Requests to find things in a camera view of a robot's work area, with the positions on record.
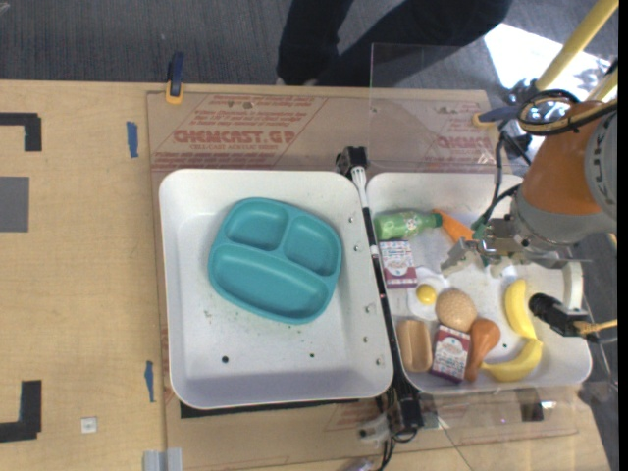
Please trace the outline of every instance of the toy bottle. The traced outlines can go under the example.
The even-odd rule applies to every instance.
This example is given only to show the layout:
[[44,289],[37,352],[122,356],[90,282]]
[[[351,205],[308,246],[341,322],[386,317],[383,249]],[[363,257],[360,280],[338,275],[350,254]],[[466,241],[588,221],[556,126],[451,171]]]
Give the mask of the toy bottle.
[[408,239],[425,229],[440,227],[443,217],[440,213],[408,210],[378,215],[373,223],[377,240]]

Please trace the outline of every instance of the gray square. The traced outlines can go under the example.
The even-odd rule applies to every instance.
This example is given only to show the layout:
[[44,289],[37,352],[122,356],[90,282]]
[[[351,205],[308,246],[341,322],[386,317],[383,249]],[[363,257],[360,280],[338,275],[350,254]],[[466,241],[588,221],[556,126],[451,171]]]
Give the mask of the gray square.
[[0,232],[28,232],[28,181],[0,177]]

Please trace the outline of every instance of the wooden table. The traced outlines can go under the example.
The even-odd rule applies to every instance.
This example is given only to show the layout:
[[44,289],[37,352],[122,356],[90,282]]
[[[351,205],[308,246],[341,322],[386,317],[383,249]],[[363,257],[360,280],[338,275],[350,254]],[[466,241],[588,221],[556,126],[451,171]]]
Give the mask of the wooden table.
[[[221,92],[226,87],[186,89]],[[308,88],[229,86],[229,91],[248,93],[306,92],[301,89]],[[0,81],[0,112],[36,113],[42,121],[40,151],[25,151],[23,127],[0,126],[0,180],[27,179],[29,195],[27,232],[0,232],[0,343],[5,350],[0,434],[4,427],[4,434],[15,436],[26,425],[30,438],[0,444],[2,469],[136,470],[146,451],[169,447],[146,111],[147,92],[160,90],[164,85]],[[326,89],[316,93],[337,95]],[[130,152],[128,123],[137,128],[136,157]],[[27,399],[20,410],[23,382],[34,382],[26,385],[32,387],[37,381],[40,428],[36,414],[24,411]],[[422,442],[398,446],[388,469],[607,469],[591,410],[575,395],[567,405],[570,420],[561,436],[456,447],[443,431],[426,430]],[[313,441],[287,438],[285,431],[294,434],[294,428],[308,423],[303,419],[308,413],[318,421],[335,409],[309,410],[293,416],[261,412],[254,419],[221,416],[215,433],[207,435],[217,445],[214,461],[192,466],[184,449],[183,464],[194,470],[336,470],[356,451],[380,454],[357,444],[354,428],[337,437],[350,441],[353,453],[343,453],[341,445],[318,444],[315,433]],[[229,435],[248,435],[251,420],[260,428],[264,421],[282,423],[265,435],[277,458],[234,464],[229,459],[238,446],[255,443],[229,442]],[[573,431],[564,431],[567,427]],[[298,464],[299,459],[317,462]]]

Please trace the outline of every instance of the black pants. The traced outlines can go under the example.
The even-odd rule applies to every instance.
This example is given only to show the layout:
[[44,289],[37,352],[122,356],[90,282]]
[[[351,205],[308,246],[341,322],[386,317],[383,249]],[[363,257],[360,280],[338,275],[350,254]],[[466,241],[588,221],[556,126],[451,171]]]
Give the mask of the black pants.
[[353,0],[292,0],[277,74],[288,85],[316,79],[319,85],[368,86],[373,44],[446,46],[455,51],[497,26],[511,1],[405,0],[340,55],[338,31]]

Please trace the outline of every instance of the banana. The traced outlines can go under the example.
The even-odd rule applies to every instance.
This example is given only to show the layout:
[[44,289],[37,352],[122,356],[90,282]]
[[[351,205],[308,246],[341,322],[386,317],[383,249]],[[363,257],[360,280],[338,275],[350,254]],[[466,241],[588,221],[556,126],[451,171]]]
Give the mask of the banana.
[[528,339],[519,355],[501,363],[482,362],[480,368],[488,371],[500,382],[516,382],[530,375],[541,361],[543,343],[537,339]]
[[536,339],[537,333],[530,319],[530,311],[526,305],[526,281],[518,279],[510,283],[505,294],[505,309],[508,324],[521,337]]

